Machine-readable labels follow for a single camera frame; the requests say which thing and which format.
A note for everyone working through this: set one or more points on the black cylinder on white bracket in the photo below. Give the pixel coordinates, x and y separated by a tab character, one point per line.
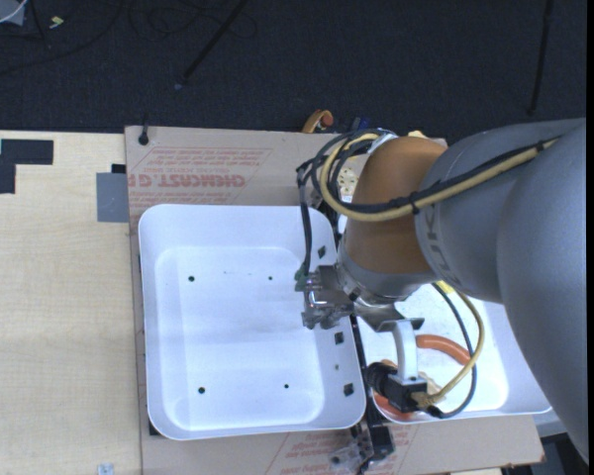
407	349

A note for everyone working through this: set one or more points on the brown cardboard board red print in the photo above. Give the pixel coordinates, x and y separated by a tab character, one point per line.
203	166

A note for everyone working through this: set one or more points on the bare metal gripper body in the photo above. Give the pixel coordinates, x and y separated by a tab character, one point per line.
329	295

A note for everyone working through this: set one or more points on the white plastic tray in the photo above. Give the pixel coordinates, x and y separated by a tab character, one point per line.
237	324
497	364

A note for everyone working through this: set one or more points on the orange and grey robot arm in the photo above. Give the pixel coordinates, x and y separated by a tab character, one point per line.
500	225

